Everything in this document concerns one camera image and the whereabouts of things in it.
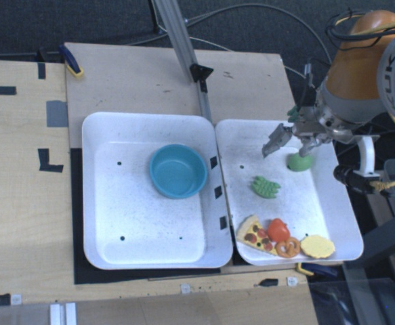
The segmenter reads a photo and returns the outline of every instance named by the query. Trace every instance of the black mat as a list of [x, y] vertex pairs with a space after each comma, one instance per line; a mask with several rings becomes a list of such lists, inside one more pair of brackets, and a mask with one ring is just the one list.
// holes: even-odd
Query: black mat
[[74, 236], [74, 283], [111, 283], [125, 280], [217, 274], [220, 269], [118, 269], [93, 266], [83, 250], [83, 151], [70, 150], [72, 184], [72, 226]]

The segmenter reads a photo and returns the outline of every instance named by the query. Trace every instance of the black clamp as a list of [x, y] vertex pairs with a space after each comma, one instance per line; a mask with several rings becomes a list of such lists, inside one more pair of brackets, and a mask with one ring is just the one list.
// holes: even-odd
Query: black clamp
[[208, 68], [199, 64], [193, 64], [190, 66], [191, 76], [195, 83], [200, 83], [200, 89], [203, 93], [208, 92], [206, 86], [206, 79], [213, 72], [213, 68]]

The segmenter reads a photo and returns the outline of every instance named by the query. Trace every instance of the tray with toy food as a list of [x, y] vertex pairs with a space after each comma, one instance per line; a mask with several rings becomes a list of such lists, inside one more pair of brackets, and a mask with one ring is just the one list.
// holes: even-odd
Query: tray with toy food
[[239, 254], [252, 265], [357, 259], [362, 236], [346, 187], [333, 176], [333, 145], [298, 160], [302, 145], [293, 137], [264, 158], [262, 146], [279, 123], [287, 124], [225, 120], [215, 127]]

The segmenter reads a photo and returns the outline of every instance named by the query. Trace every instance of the toy tomato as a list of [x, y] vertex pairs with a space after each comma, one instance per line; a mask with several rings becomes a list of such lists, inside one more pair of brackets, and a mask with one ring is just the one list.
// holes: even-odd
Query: toy tomato
[[291, 237], [291, 232], [286, 224], [279, 218], [273, 219], [268, 226], [268, 236], [273, 242], [282, 242]]

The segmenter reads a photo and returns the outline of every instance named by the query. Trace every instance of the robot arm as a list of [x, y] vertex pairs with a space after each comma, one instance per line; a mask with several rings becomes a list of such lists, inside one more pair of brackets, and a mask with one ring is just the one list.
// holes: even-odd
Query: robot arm
[[[360, 17], [349, 35], [339, 35], [336, 25], [352, 17]], [[284, 146], [292, 136], [302, 142], [300, 156], [333, 140], [343, 144], [358, 144], [361, 166], [359, 170], [338, 166], [336, 179], [363, 193], [377, 189], [379, 176], [374, 172], [373, 141], [378, 136], [355, 135], [359, 127], [378, 114], [388, 112], [395, 121], [395, 14], [387, 11], [368, 13], [350, 12], [338, 16], [327, 27], [327, 34], [345, 39], [317, 90], [308, 104], [297, 104], [288, 114], [292, 127], [280, 124], [262, 148], [267, 157]]]

